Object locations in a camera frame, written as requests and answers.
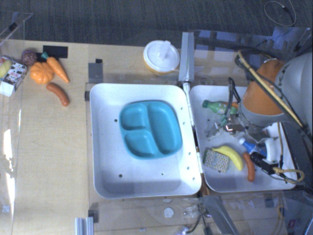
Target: green bottle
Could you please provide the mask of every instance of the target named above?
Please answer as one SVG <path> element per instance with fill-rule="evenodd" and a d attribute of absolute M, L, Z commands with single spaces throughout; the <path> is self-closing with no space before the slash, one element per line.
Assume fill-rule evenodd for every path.
<path fill-rule="evenodd" d="M 224 103 L 221 102 L 221 101 L 218 101 L 218 102 L 210 102 L 210 101 L 208 101 L 208 100 L 205 100 L 205 101 L 203 101 L 203 103 L 202 103 L 202 107 L 203 107 L 203 108 L 209 108 L 209 109 L 211 109 L 214 113 L 223 115 L 223 114 L 225 114 L 225 112 L 226 112 L 227 104 L 224 104 Z M 230 108 L 229 113 L 230 113 L 230 114 L 236 114 L 236 113 L 237 113 L 237 108 L 232 106 L 232 107 Z"/>

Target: hot dog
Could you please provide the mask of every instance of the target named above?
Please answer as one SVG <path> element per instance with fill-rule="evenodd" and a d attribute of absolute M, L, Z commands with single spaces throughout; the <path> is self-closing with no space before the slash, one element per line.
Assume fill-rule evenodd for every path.
<path fill-rule="evenodd" d="M 54 83 L 48 83 L 46 88 L 58 96 L 63 106 L 69 105 L 68 97 L 65 94 L 65 92 L 61 89 L 61 87 Z"/>
<path fill-rule="evenodd" d="M 252 162 L 251 158 L 250 158 L 250 154 L 245 152 L 243 154 L 243 158 L 246 162 L 246 165 L 248 167 L 248 180 L 250 182 L 253 182 L 255 179 L 255 169 L 254 169 L 254 163 Z"/>

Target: black fabric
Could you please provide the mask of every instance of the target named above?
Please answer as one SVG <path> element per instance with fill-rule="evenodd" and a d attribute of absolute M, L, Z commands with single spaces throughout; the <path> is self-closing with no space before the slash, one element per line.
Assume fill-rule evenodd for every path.
<path fill-rule="evenodd" d="M 271 35 L 275 23 L 264 13 L 270 0 L 0 0 L 0 10 L 32 12 L 26 39 L 59 42 L 144 45 L 148 39 L 207 29 Z M 288 0 L 276 0 L 290 12 Z M 291 0 L 295 27 L 312 27 L 313 0 Z M 283 24 L 291 18 L 269 4 Z"/>

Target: pumpkin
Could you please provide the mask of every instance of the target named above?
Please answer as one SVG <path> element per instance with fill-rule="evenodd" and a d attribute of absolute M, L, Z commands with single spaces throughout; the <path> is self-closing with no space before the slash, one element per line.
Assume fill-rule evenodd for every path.
<path fill-rule="evenodd" d="M 30 78 L 37 84 L 47 84 L 54 76 L 53 69 L 47 63 L 36 62 L 30 68 Z"/>

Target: blue plate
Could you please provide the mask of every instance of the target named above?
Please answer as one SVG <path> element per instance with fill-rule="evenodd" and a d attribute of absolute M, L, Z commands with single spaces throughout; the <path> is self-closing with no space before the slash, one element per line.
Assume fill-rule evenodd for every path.
<path fill-rule="evenodd" d="M 182 145 L 173 109 L 162 101 L 129 104 L 120 113 L 120 129 L 127 151 L 139 159 L 174 154 Z"/>

